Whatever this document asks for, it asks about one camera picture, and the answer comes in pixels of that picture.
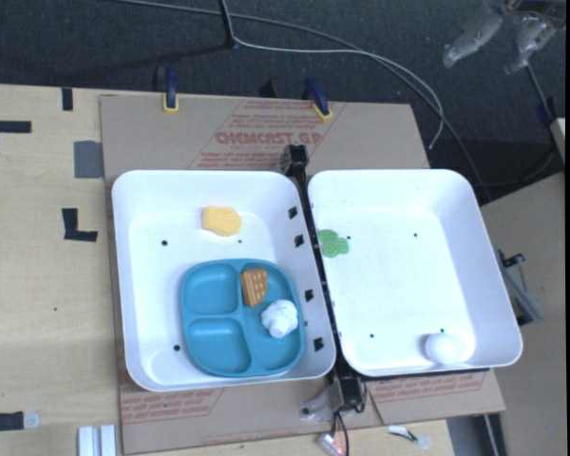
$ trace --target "dark surface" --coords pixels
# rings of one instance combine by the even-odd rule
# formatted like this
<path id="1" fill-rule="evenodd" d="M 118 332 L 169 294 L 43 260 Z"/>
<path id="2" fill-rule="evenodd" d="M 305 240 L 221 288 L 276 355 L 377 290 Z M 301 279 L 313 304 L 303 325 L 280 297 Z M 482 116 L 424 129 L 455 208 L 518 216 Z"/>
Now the dark surface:
<path id="1" fill-rule="evenodd" d="M 425 145 L 439 125 L 417 94 L 373 60 L 229 48 L 218 0 L 146 0 L 216 14 L 153 9 L 98 0 L 0 0 L 0 83 L 151 90 L 169 65 L 178 92 L 258 96 L 269 78 L 281 98 L 299 99 L 312 76 L 329 100 L 411 104 Z M 446 129 L 428 150 L 433 167 L 455 169 L 476 186 L 480 203 L 563 169 L 548 129 L 537 118 L 543 98 L 565 116 L 566 32 L 507 75 L 516 28 L 505 20 L 478 52 L 447 69 L 444 46 L 483 4 L 504 0 L 227 0 L 235 34 L 279 48 L 342 48 L 325 37 L 240 18 L 274 19 L 335 36 L 407 67 L 440 97 Z M 461 143 L 482 180 L 469 166 Z"/>

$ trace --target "yellow food item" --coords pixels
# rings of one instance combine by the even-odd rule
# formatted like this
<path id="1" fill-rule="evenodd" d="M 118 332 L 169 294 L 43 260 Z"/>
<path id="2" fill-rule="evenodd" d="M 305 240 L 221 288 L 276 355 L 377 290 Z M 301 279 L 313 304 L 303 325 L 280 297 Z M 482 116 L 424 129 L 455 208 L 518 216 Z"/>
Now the yellow food item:
<path id="1" fill-rule="evenodd" d="M 264 300 L 268 292 L 268 275 L 262 268 L 250 269 L 240 275 L 243 288 L 243 300 L 249 307 L 254 307 Z"/>
<path id="2" fill-rule="evenodd" d="M 240 216 L 232 208 L 207 206 L 202 210 L 202 227 L 223 237 L 238 233 L 241 223 Z"/>

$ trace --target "cardboard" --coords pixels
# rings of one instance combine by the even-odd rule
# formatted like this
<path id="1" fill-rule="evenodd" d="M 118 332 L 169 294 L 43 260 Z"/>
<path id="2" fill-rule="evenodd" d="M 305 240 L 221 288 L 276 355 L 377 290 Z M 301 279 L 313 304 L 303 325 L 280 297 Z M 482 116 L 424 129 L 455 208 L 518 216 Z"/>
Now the cardboard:
<path id="1" fill-rule="evenodd" d="M 135 169 L 276 169 L 287 144 L 307 145 L 311 175 L 326 169 L 426 168 L 411 108 L 403 104 L 332 103 L 326 122 L 310 102 L 181 96 L 162 111 L 159 94 L 100 98 L 105 197 L 117 336 L 125 454 L 269 439 L 327 430 L 331 421 L 301 420 L 299 404 L 323 379 L 228 389 L 154 393 L 137 387 L 124 365 L 111 185 Z M 365 410 L 347 413 L 350 428 L 441 419 L 504 409 L 491 370 L 367 384 Z"/>

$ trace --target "white crumpled object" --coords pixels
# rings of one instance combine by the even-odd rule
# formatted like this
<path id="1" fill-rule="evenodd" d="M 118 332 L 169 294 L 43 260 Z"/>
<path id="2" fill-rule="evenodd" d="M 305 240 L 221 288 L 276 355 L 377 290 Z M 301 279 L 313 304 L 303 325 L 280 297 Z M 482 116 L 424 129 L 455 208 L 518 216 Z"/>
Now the white crumpled object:
<path id="1" fill-rule="evenodd" d="M 297 328 L 297 309 L 291 300 L 272 302 L 260 317 L 262 326 L 274 338 L 282 338 Z"/>

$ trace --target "blue divided plate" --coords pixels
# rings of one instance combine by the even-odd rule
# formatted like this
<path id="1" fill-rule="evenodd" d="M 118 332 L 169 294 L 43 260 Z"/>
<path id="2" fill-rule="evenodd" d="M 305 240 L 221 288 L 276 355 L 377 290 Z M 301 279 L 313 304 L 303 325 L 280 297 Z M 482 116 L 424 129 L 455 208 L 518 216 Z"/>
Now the blue divided plate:
<path id="1" fill-rule="evenodd" d="M 266 270 L 268 291 L 251 308 L 243 301 L 239 276 L 259 267 Z M 295 304 L 297 329 L 274 338 L 262 326 L 260 315 L 279 299 Z M 195 265 L 181 282 L 180 309 L 192 360 L 214 375 L 273 375 L 291 368 L 302 355 L 304 330 L 294 284 L 274 263 L 245 258 Z"/>

